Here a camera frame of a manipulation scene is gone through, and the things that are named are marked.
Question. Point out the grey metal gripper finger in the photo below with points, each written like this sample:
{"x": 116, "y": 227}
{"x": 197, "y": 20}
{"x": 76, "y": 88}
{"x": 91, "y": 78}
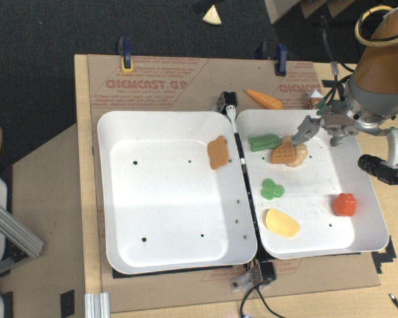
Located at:
{"x": 338, "y": 139}
{"x": 306, "y": 129}

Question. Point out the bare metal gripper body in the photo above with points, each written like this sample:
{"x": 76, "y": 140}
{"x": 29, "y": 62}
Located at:
{"x": 340, "y": 120}

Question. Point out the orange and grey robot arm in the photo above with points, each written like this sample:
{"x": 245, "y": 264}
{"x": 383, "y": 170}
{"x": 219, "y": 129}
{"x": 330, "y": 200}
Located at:
{"x": 381, "y": 65}

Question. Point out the beige croissant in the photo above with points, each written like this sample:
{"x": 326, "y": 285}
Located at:
{"x": 300, "y": 157}

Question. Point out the small white and brown carton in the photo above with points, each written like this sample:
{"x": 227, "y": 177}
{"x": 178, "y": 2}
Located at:
{"x": 314, "y": 99}

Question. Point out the orange waffle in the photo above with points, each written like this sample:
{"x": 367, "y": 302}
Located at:
{"x": 283, "y": 154}

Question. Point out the green bean bundle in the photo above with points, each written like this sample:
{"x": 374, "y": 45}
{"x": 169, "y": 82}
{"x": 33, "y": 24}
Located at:
{"x": 263, "y": 142}

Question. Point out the orange carrot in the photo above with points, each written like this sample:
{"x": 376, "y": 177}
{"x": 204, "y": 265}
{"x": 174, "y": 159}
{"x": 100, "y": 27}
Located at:
{"x": 265, "y": 99}

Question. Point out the white plastic tray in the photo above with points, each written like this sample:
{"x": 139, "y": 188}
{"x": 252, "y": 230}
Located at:
{"x": 172, "y": 194}
{"x": 311, "y": 190}

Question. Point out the green broccoli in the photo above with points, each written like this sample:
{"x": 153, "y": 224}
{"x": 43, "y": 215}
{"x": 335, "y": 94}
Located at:
{"x": 271, "y": 190}

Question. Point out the thin black and white rod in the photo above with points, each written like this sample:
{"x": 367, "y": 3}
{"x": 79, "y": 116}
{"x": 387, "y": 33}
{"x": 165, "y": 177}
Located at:
{"x": 243, "y": 164}

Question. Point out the brown bread slice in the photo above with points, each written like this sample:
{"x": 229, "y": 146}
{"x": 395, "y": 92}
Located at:
{"x": 218, "y": 152}

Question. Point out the brown cardboard board red print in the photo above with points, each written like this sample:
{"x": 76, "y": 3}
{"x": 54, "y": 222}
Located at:
{"x": 172, "y": 78}

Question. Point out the pale yellow cheese wedge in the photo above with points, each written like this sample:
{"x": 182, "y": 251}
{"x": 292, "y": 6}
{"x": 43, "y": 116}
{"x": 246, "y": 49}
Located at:
{"x": 212, "y": 16}

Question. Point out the black cylinder on white bracket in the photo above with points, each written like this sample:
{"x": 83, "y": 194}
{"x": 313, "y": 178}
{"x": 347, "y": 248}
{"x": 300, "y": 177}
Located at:
{"x": 381, "y": 169}

